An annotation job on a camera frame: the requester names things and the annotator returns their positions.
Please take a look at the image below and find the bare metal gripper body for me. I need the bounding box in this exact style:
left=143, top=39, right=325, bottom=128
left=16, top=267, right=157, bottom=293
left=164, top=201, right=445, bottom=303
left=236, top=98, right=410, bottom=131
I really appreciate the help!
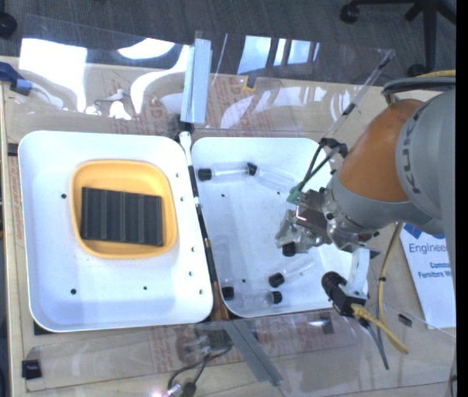
left=286, top=187, right=380, bottom=256

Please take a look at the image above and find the white plastic tray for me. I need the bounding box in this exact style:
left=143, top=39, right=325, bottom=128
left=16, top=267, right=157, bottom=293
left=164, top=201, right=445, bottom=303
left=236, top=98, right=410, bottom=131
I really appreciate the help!
left=190, top=136, right=370, bottom=319
left=17, top=129, right=214, bottom=333

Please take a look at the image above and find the thin black and white rod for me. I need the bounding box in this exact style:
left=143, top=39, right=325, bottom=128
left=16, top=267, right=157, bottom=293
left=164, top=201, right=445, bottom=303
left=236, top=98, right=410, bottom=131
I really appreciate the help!
left=179, top=131, right=229, bottom=322

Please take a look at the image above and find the white paper sheet blue print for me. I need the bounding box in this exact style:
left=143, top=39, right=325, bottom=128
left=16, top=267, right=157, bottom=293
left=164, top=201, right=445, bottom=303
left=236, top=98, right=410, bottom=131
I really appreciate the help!
left=399, top=221, right=456, bottom=330

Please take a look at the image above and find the black ribbed rack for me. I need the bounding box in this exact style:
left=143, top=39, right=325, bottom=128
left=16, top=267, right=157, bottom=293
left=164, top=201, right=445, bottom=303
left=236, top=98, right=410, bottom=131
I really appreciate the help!
left=79, top=186, right=165, bottom=248

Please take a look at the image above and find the yellow rounded square bowl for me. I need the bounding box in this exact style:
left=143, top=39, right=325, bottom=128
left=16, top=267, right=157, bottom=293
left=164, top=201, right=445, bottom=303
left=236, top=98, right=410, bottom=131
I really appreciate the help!
left=69, top=159, right=179, bottom=261

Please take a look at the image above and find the brown cardboard board red print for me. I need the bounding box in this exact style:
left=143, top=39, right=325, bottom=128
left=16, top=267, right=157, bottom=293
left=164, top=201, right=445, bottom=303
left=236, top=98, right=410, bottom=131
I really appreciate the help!
left=4, top=66, right=388, bottom=388

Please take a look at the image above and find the black cylinder on white bracket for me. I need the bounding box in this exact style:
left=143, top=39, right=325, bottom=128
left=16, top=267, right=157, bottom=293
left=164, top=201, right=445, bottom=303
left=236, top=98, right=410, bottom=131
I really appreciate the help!
left=320, top=246, right=371, bottom=318

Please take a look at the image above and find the black block with thin wires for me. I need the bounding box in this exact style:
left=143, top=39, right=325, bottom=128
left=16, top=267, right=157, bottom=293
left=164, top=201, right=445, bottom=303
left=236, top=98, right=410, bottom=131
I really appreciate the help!
left=178, top=328, right=233, bottom=363

